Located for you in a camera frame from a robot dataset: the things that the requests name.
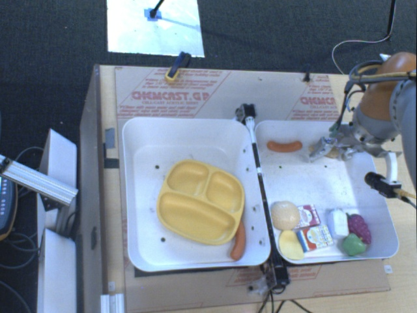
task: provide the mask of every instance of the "sausage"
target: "sausage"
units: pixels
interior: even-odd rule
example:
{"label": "sausage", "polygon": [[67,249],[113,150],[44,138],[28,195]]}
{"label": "sausage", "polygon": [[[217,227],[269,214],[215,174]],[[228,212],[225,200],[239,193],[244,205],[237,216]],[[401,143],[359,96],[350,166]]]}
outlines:
{"label": "sausage", "polygon": [[235,234],[235,245],[232,248],[230,257],[233,258],[235,261],[239,260],[245,251],[245,247],[246,247],[246,232],[245,232],[245,227],[243,226],[243,221],[240,221],[236,234]]}
{"label": "sausage", "polygon": [[276,143],[272,140],[269,141],[266,146],[268,149],[274,152],[282,152],[282,153],[289,153],[289,152],[295,152],[302,148],[302,142],[296,140],[292,143]]}

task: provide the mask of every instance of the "yellow plate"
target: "yellow plate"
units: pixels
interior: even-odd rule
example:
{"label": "yellow plate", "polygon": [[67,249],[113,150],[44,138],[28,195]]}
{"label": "yellow plate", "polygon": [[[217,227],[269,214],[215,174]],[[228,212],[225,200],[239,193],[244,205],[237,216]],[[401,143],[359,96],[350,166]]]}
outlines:
{"label": "yellow plate", "polygon": [[222,245],[235,236],[243,208],[240,181],[196,160],[183,160],[171,168],[156,205],[166,228],[208,245]]}

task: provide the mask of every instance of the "yellow lemon slice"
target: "yellow lemon slice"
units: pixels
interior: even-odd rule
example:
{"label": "yellow lemon slice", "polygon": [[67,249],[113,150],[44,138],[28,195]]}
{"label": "yellow lemon slice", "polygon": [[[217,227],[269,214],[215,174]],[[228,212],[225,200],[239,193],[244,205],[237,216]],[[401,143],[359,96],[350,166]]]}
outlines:
{"label": "yellow lemon slice", "polygon": [[278,245],[284,257],[290,260],[302,260],[304,258],[304,252],[295,232],[282,231],[278,239]]}

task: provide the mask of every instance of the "cardboard tray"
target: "cardboard tray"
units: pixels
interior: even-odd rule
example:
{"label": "cardboard tray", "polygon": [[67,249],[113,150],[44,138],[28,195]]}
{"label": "cardboard tray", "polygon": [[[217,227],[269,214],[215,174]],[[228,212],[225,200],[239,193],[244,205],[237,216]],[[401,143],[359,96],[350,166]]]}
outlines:
{"label": "cardboard tray", "polygon": [[[308,146],[328,134],[331,123],[263,121],[256,128],[259,157],[269,204],[290,200],[296,205],[315,204],[322,224],[327,212],[340,207],[360,213],[369,224],[373,242],[361,256],[342,253],[334,246],[306,253],[294,264],[389,258],[398,240],[385,199],[364,183],[364,175],[375,171],[372,157],[357,154],[352,160],[322,158],[308,161]],[[269,140],[300,140],[303,148],[294,153],[274,153]],[[242,216],[246,228],[246,250],[233,261],[233,240],[212,246],[197,243],[169,231],[158,220],[156,201],[165,176],[181,160],[194,159],[235,175],[244,187],[246,203]],[[248,129],[225,119],[169,119],[137,117],[122,130],[121,182],[126,189],[128,254],[144,271],[238,267],[262,264],[270,254],[257,169]]]}

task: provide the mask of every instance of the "metal bar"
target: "metal bar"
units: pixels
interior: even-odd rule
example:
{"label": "metal bar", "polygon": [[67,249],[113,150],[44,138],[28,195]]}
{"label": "metal bar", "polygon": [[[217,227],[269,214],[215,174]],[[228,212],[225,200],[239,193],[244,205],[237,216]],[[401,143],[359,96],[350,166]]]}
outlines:
{"label": "metal bar", "polygon": [[57,201],[63,206],[69,206],[78,193],[78,189],[3,155],[0,155],[0,162],[5,164],[0,168],[0,176]]}
{"label": "metal bar", "polygon": [[276,287],[278,287],[279,289],[282,289],[286,287],[286,285],[289,284],[289,275],[288,275],[288,270],[286,266],[284,266],[283,260],[281,259],[280,253],[278,252],[278,248],[276,246],[276,240],[274,237],[274,229],[272,227],[272,221],[269,215],[268,200],[266,198],[266,190],[265,190],[265,184],[263,182],[261,161],[259,159],[259,152],[258,152],[256,135],[255,135],[254,118],[246,117],[245,125],[246,125],[246,128],[249,130],[251,141],[252,141],[253,155],[255,157],[256,171],[258,174],[258,181],[259,181],[259,187],[261,189],[263,209],[265,212],[266,227],[268,228],[268,236],[269,236],[269,241],[271,243],[272,252],[270,255],[270,260],[273,264],[274,276],[276,279]]}

